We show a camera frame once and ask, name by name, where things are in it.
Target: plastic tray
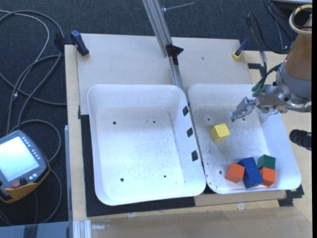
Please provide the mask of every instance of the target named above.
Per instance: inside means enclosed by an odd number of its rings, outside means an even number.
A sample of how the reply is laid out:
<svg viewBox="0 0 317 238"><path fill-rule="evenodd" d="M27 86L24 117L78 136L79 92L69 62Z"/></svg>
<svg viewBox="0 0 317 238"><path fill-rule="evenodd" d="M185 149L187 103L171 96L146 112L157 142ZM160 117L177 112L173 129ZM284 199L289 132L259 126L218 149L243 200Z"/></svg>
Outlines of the plastic tray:
<svg viewBox="0 0 317 238"><path fill-rule="evenodd" d="M95 190L107 205L195 196L206 179L187 100L173 85L88 92Z"/></svg>
<svg viewBox="0 0 317 238"><path fill-rule="evenodd" d="M243 97L252 98L253 85L196 84L188 96L204 163L208 186L220 194L261 190L296 189L301 174L294 157L281 114L271 115L260 122L260 111L255 109L245 117L231 121L233 112ZM230 136L215 143L210 129L226 123ZM233 183L224 178L227 166L247 157L255 161L263 154L276 158L276 182L270 187L258 185L246 189L243 181Z"/></svg>

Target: orange cube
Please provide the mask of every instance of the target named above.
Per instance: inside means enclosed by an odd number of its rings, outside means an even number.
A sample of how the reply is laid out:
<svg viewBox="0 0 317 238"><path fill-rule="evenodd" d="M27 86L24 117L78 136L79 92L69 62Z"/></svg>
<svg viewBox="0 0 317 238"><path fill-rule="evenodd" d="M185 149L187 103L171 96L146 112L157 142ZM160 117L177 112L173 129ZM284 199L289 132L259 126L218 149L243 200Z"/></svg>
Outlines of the orange cube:
<svg viewBox="0 0 317 238"><path fill-rule="evenodd" d="M234 183L238 183L239 181L243 179L244 170L245 168L243 166L232 162L227 167L225 178Z"/></svg>
<svg viewBox="0 0 317 238"><path fill-rule="evenodd" d="M262 167L260 169L260 174L263 178L263 183L261 183L262 185L270 187L273 183L275 183L276 172L274 169Z"/></svg>

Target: black mat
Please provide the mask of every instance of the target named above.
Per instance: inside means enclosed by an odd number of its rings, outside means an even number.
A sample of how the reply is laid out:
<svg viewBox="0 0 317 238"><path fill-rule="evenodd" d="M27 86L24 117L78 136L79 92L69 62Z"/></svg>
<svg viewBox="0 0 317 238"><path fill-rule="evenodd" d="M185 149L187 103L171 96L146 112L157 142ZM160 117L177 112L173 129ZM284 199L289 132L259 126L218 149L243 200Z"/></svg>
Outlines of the black mat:
<svg viewBox="0 0 317 238"><path fill-rule="evenodd" d="M173 198L165 200L155 200L142 203L125 204L119 206L109 206L101 203L95 193L94 167L90 134L89 116L81 116L82 144L84 159L84 174L86 187L86 209L87 216L100 216L118 213L142 212L154 210L166 210L176 208L186 208L195 206L193 197Z"/></svg>

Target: cable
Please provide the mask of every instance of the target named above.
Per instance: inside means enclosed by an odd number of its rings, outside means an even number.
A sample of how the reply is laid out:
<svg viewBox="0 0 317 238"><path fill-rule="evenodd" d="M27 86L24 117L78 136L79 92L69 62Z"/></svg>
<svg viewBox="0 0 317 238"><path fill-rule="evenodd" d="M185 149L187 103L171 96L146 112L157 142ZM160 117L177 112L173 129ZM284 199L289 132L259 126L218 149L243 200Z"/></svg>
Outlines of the cable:
<svg viewBox="0 0 317 238"><path fill-rule="evenodd" d="M55 62L55 64L52 66L52 68L50 69L50 71L46 74L46 76L42 79L42 81L38 84L38 86L33 90L33 92L29 95L29 97L26 99L26 101L24 102L24 105L23 107L21 108L21 111L20 111L20 115L19 115L19 118L18 118L18 122L17 122L17 126L18 128L20 127L20 124L21 124L21 119L22 119L22 115L23 115L23 112L26 108L26 105L28 104L28 102L30 101L31 97L36 93L36 91L44 84L44 82L47 80L47 78L52 74L52 72L54 71L54 69L56 68L58 62L59 62L59 59L61 58L62 54L60 54Z"/></svg>
<svg viewBox="0 0 317 238"><path fill-rule="evenodd" d="M13 88L13 91L12 91L12 94L11 94L11 98L10 98L10 103L9 103L9 111L8 111L8 119L7 119L7 130L6 130L6 134L9 133L10 131L10 121L11 121L11 112L12 112L12 103L14 101L14 93L16 92L16 88L21 80L21 78L24 76L24 74L28 71L29 68L33 67L34 65L38 64L38 63L41 63L45 60L48 60L48 59L52 59L52 58L58 58L60 59L61 55L53 55L53 56L48 56L48 57L45 57L45 58L41 58L39 60L37 60L36 62L32 63L31 65L29 65L25 70L24 72L22 72L22 74L20 75L20 77L18 78L14 88Z"/></svg>
<svg viewBox="0 0 317 238"><path fill-rule="evenodd" d="M263 77L262 77L262 80L261 80L261 84L260 84L260 88L262 88L265 84L265 80L266 80L266 77L267 77L267 66L266 66L266 62L263 63L263 67L264 67L264 71L263 71Z"/></svg>
<svg viewBox="0 0 317 238"><path fill-rule="evenodd" d="M51 169L50 173L52 175L54 175L54 177L56 178L57 180L57 183L58 183L58 186L59 186L59 198L58 198L58 202L57 202L57 205L56 207L54 208L53 212L44 220L42 220L41 222L39 222L39 224L42 224L42 223L45 223L47 222L48 220L50 220L54 215L55 213L58 211L60 205L61 205L61 200L62 200L62 196L63 196L63 188L62 188L62 185L61 185L61 181L60 181L60 178L58 177L58 175ZM38 200L37 200L37 195L35 194L34 196L36 198L36 205L35 207L38 209ZM35 220L37 220L37 217L38 217L38 213L36 212L35 214ZM4 214L3 211L0 210L0 220L2 220L4 223L6 223L8 226L14 226L14 224L9 220L9 218Z"/></svg>
<svg viewBox="0 0 317 238"><path fill-rule="evenodd" d="M271 9L271 7L269 6L269 3L267 0L264 0L265 6L268 10L268 12L270 13L271 17L274 19L276 25L277 25L277 29L280 32L280 28L283 30L283 32L287 35L287 37L293 41L293 38L288 34L288 32L285 30L285 28L283 27L283 25L277 20L277 18L275 17L275 15L273 14L273 11Z"/></svg>
<svg viewBox="0 0 317 238"><path fill-rule="evenodd" d="M38 221L39 216L39 201L38 201L38 194L36 190L33 191L34 199L35 199L35 216L34 216L34 224Z"/></svg>
<svg viewBox="0 0 317 238"><path fill-rule="evenodd" d="M265 80L266 80L267 76L270 75L273 71L277 71L281 67L281 65L282 65L282 63L274 66L268 72L266 72L266 62L264 62L265 78L262 77L261 80L258 82L258 84L260 85L259 86L260 88L262 88L264 86L264 83L265 83Z"/></svg>
<svg viewBox="0 0 317 238"><path fill-rule="evenodd" d="M277 50L274 50L274 49L272 49L272 48L267 44L266 40L265 40L264 37L263 37L263 33L262 33L262 30L261 30L261 27L260 27L260 24L259 24L258 20L255 18L255 16L254 16L251 12L249 12L249 13L248 13L248 16L247 16L247 26L250 28L251 34L252 34L254 40L256 41L256 43L257 43L257 45L258 45L260 51L261 51L262 49L260 48L259 43L258 43L258 41L257 41L257 38L255 37L251 19L253 19L253 21L255 22L255 24L256 24L256 26L257 26L257 29L258 29L258 32L259 32L261 41L263 42L263 44L264 44L270 51L272 51L272 52L274 52L274 53L277 53L277 54L287 54L287 53L288 53L287 51L277 51Z"/></svg>
<svg viewBox="0 0 317 238"><path fill-rule="evenodd" d="M51 174L53 174L58 182L58 185L59 185L59 199L58 199L58 203L54 209L54 211L46 218L44 219L43 221L41 221L40 223L45 223L47 222L48 220L50 220L54 215L55 213L57 212L57 210L59 209L60 207L60 204L61 204L61 200L62 200L62 196L63 196L63 188L61 186L61 182L60 182L60 179L58 177L58 175L51 169Z"/></svg>
<svg viewBox="0 0 317 238"><path fill-rule="evenodd" d="M17 11L12 11L12 12L10 12L10 11L5 11L5 10L0 10L0 11L7 13L6 15L4 15L3 17L0 18L0 23L1 23L4 19L6 19L7 17L9 17L9 16L12 16L12 15L21 15L21 16L26 16L26 17L33 18L33 19L35 19L35 20L41 22L41 23L45 26L45 28L46 28L46 30L47 30L47 32L48 32L48 38L47 38L47 41L46 41L44 47L42 48L42 51L41 51L40 55L37 57L36 61L37 61L37 60L40 58L40 56L43 54L43 52L44 52L44 50L45 50L45 48L46 48L46 46L47 46L48 40L49 40L49 37L50 37L50 33L49 33L49 30L48 30L47 25L46 25L43 21L41 21L40 19L38 19L38 18L36 18L36 17L30 16L30 15L26 15L26 14L23 14L23 13L33 13L33 14L37 14L37 15L40 15L40 16L43 16L43 17L49 19L51 22L53 22L53 23L57 26L57 28L58 28L59 31L61 32L62 36L64 36L64 33L63 33L63 31L62 31L60 25L59 25L55 20L53 20L52 18L50 18L49 16L47 16L47 15L45 15L45 14L43 14L43 13L40 13L40 12L37 12L37 11L32 11L32 10L17 10ZM19 92L19 93L22 93L23 95L25 95L25 96L27 96L27 97L29 96L29 94L25 93L24 91L22 91L22 90L20 89L20 87L21 87L21 85L22 85L22 83L23 83L25 77L27 76L27 74L28 74L28 72L24 75L23 79L22 79L21 82L20 82L20 85L17 87L17 91L16 91L16 93L15 93L16 95L17 95L17 92ZM2 80L3 80L5 83L7 83L10 87L14 87L13 84L11 84L11 83L2 75L1 72L0 72L0 77L1 77ZM34 99L34 100L36 100L36 101L38 101L38 102L40 102L40 103L44 103L44 104L48 104L48 105L53 105L53 106L66 106L66 103L55 103L55 102L50 102L50 101L42 100L42 99L39 99L39 98L36 98L36 97L32 97L32 99Z"/></svg>
<svg viewBox="0 0 317 238"><path fill-rule="evenodd" d="M11 11L6 11L6 10L0 10L0 12L11 13ZM37 61L37 60L41 57L41 55L43 54L45 48L47 47L47 45L48 45L48 43L49 43L49 39L50 39L50 31L49 31L49 28L47 27L47 25L46 25L43 21L41 21L40 19L38 19L38 18L36 18L36 17L29 16L29 15L26 15L26 14L21 14L21 13L16 13L16 14L14 14L14 15L19 15L19 16L24 16L24 17L33 18L33 19L37 20L38 22L42 23L42 24L44 25L44 27L46 28L46 31L47 31L47 33L48 33L48 37L47 37L47 39L46 39L45 45L44 45L44 47L42 48L40 54L39 54L38 57L35 59L35 61ZM24 82L24 80L25 80L27 74L28 74L28 72L24 75L24 77L23 77L23 79L22 79L20 85L18 86L17 90L20 89L20 87L21 87L21 85L23 84L23 82Z"/></svg>

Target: wooden block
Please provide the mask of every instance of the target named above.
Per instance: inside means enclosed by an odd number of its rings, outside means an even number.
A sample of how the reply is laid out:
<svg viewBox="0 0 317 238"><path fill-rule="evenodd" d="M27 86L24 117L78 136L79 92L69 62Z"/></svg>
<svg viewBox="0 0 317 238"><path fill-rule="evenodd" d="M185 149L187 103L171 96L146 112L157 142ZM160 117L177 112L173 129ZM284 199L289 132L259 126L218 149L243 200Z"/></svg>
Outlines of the wooden block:
<svg viewBox="0 0 317 238"><path fill-rule="evenodd" d="M275 169L275 158L266 154L263 154L258 159L258 169L266 167L269 169Z"/></svg>
<svg viewBox="0 0 317 238"><path fill-rule="evenodd" d="M253 157L242 159L238 164L245 167L243 182L246 188L260 185L263 182L257 163Z"/></svg>
<svg viewBox="0 0 317 238"><path fill-rule="evenodd" d="M227 167L225 178L234 183L238 183L243 179L244 170L245 168L243 166L233 162Z"/></svg>
<svg viewBox="0 0 317 238"><path fill-rule="evenodd" d="M269 169L266 167L262 167L260 169L260 174L263 178L262 185L270 187L273 183L275 183L276 172L274 169Z"/></svg>
<svg viewBox="0 0 317 238"><path fill-rule="evenodd" d="M230 135L230 132L227 125L225 123L221 123L212 127L210 134L214 142L219 142L225 140Z"/></svg>

